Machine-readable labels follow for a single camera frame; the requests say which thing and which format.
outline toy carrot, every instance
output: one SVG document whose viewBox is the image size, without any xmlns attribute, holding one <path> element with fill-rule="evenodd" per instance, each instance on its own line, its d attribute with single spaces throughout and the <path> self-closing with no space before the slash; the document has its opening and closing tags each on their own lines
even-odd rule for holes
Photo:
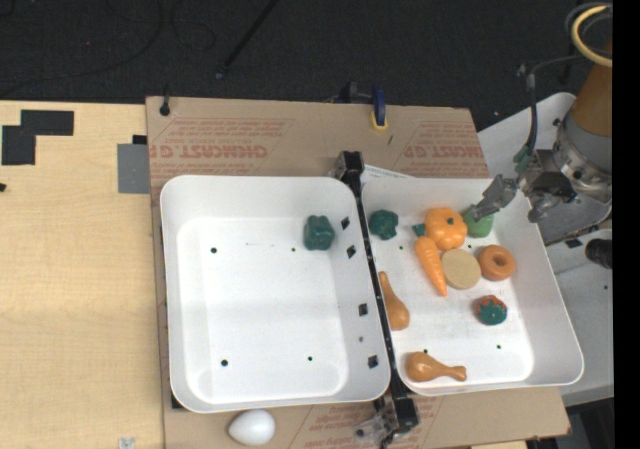
<svg viewBox="0 0 640 449">
<path fill-rule="evenodd" d="M 416 240 L 414 250 L 433 285 L 442 296 L 446 296 L 447 282 L 436 242 L 429 237 L 420 236 Z"/>
</svg>

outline cardboard sheet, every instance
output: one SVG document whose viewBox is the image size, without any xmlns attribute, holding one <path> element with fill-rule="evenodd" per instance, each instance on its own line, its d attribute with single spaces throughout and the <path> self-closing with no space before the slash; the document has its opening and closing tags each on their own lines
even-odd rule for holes
<svg viewBox="0 0 640 449">
<path fill-rule="evenodd" d="M 175 408 L 168 369 L 166 290 L 158 199 L 184 174 L 326 175 L 342 151 L 360 151 L 367 165 L 416 177 L 488 177 L 471 114 L 448 107 L 387 106 L 377 131 L 370 105 L 234 99 L 146 101 L 154 227 L 165 441 L 168 448 L 212 444 L 239 448 L 226 428 L 235 412 L 202 415 Z M 444 448 L 566 434 L 569 420 L 557 388 L 444 397 L 416 397 L 420 424 L 393 447 Z M 271 409 L 276 435 L 265 448 L 376 447 L 354 437 L 371 403 Z"/>
</svg>

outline brown donut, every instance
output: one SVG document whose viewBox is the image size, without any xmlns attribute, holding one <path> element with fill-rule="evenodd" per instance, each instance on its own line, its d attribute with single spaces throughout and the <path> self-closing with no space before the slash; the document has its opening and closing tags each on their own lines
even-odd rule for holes
<svg viewBox="0 0 640 449">
<path fill-rule="evenodd" d="M 513 275 L 516 261 L 504 246 L 485 246 L 478 255 L 482 276 L 489 280 L 504 280 Z"/>
</svg>

